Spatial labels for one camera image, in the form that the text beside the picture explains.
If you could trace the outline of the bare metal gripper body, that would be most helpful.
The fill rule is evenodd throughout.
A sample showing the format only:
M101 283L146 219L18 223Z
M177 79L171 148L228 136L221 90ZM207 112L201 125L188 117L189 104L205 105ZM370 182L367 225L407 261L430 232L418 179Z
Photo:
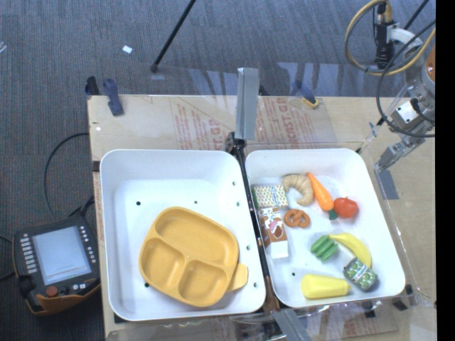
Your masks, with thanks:
M395 97L389 122L389 130L402 139L435 137L434 90L424 85L404 85Z

